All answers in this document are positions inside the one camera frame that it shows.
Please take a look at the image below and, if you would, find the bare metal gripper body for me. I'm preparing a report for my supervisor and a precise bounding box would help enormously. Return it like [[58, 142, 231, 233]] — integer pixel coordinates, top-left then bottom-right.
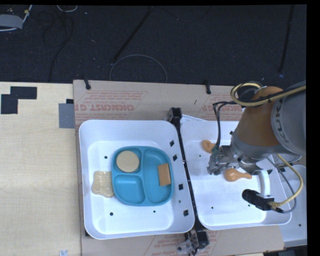
[[214, 145, 254, 174]]

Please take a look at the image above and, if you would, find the tan toy chicken drumstick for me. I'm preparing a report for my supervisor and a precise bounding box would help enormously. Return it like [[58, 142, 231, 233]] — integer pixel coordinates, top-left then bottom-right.
[[201, 139, 217, 154], [223, 167, 253, 183]]

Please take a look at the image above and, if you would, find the white plastic tray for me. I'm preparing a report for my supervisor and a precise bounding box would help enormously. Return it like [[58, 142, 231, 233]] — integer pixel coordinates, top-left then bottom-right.
[[78, 119, 196, 240], [179, 119, 293, 231]]

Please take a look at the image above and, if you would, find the blue divided plate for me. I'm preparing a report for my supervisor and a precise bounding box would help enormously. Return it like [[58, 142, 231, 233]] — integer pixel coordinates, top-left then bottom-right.
[[111, 145, 175, 207]]

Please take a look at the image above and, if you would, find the round beige biscuit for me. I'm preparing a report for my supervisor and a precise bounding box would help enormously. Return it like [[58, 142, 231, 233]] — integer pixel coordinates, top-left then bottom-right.
[[115, 150, 141, 173]]

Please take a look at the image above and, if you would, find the brown cardboard board red print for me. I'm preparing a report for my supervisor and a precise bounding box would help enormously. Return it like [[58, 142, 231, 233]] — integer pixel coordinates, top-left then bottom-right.
[[72, 79, 286, 256]]

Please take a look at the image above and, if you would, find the beige toast slice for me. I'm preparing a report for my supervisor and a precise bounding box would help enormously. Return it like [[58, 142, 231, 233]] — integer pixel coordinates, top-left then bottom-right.
[[90, 170, 115, 199]]

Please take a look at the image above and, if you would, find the black cylinder on white bracket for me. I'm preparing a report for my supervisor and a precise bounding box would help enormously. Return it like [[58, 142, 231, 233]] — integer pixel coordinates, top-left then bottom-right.
[[241, 168, 276, 212]]

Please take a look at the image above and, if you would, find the black block with thin wires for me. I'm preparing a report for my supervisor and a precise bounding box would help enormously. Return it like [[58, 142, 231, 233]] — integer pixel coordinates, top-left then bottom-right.
[[194, 230, 210, 251], [166, 107, 183, 124]]

